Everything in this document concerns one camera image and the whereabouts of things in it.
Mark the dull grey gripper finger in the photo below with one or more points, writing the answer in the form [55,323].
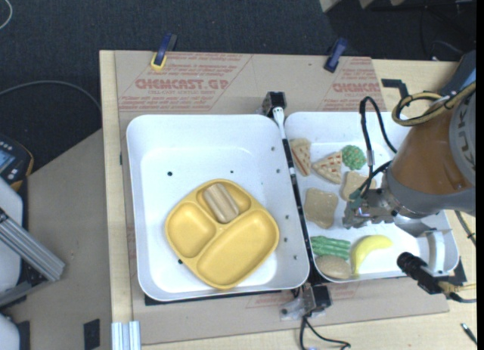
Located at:
[353,220]
[382,218]

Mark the tan toy bread slice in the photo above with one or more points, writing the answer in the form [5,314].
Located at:
[321,208]
[351,184]

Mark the green toy broccoli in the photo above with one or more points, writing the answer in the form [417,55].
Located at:
[354,157]

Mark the green toy asparagus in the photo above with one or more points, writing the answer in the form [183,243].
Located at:
[331,247]

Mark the yellow divided plate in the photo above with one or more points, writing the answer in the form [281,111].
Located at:
[234,250]

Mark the brown cardboard board red print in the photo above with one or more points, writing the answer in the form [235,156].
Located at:
[227,84]

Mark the yellow banana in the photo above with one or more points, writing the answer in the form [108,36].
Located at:
[365,248]

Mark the tan toy hot dog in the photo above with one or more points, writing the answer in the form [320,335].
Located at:
[220,203]

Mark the tan red pizza slice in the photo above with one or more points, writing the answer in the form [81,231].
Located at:
[329,167]

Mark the tan lattice pie slice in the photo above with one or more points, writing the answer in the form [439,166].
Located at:
[301,155]

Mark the thin black and white rod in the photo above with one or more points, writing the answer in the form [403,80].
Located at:
[298,193]

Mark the white plastic tray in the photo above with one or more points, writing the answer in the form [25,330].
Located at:
[181,144]
[408,258]

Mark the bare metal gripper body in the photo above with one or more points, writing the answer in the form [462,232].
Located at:
[376,201]

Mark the round tan biscuit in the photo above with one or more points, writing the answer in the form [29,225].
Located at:
[333,267]

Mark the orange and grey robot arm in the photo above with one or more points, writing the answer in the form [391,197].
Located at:
[423,152]

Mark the black cylinder on white bracket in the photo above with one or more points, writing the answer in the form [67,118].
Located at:
[425,274]

